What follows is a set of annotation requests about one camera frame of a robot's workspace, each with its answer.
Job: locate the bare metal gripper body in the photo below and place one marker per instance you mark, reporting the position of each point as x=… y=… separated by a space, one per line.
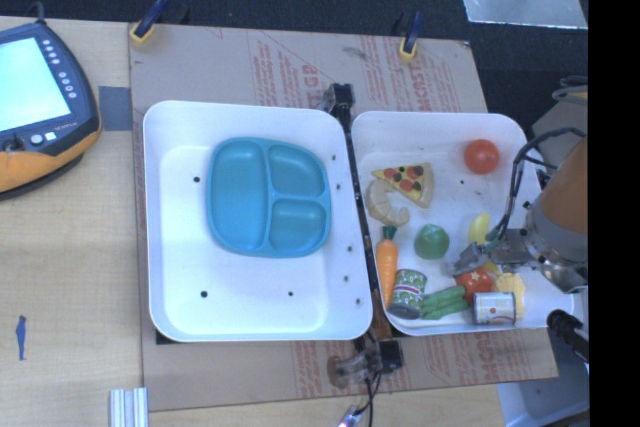
x=517 y=251

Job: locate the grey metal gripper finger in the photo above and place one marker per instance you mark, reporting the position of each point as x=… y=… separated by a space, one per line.
x=481 y=251
x=464 y=265

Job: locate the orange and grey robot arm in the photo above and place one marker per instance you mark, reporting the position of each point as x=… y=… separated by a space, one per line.
x=567 y=185

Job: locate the red toy with yellow star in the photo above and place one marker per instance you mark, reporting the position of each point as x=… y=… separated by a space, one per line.
x=475 y=282

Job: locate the yellow banana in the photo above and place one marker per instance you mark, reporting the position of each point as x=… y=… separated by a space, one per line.
x=479 y=227

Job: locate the yellow toy shell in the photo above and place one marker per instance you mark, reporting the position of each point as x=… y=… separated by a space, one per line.
x=512 y=287

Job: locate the green toy apple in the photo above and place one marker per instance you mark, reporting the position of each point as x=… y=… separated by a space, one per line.
x=431 y=242

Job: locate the green toy beans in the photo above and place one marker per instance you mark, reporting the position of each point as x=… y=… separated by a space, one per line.
x=442 y=302

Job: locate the white can with orange print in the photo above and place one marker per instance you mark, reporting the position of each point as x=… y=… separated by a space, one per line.
x=494 y=308

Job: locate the green pea can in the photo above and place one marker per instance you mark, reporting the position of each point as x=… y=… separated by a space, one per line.
x=407 y=292

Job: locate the orange toy carrot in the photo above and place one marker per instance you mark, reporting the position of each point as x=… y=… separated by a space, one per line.
x=386 y=260

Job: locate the orange toy fruit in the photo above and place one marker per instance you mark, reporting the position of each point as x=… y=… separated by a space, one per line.
x=481 y=156

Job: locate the toy pizza slice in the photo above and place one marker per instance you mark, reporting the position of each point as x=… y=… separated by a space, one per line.
x=410 y=182

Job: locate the beige toy croissant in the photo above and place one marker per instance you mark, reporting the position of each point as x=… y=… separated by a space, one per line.
x=381 y=210

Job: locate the white plastic tray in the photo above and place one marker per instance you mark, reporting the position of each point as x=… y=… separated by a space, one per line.
x=240 y=300
x=440 y=135

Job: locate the thin black and white rod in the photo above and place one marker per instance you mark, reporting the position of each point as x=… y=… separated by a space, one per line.
x=358 y=195

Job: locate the blue divided plate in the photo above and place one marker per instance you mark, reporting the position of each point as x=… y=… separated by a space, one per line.
x=240 y=200

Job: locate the brown cardboard board red print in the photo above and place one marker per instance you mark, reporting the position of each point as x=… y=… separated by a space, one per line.
x=200 y=65

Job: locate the black cylinder on white bracket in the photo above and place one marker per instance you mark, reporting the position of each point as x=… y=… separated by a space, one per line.
x=567 y=330

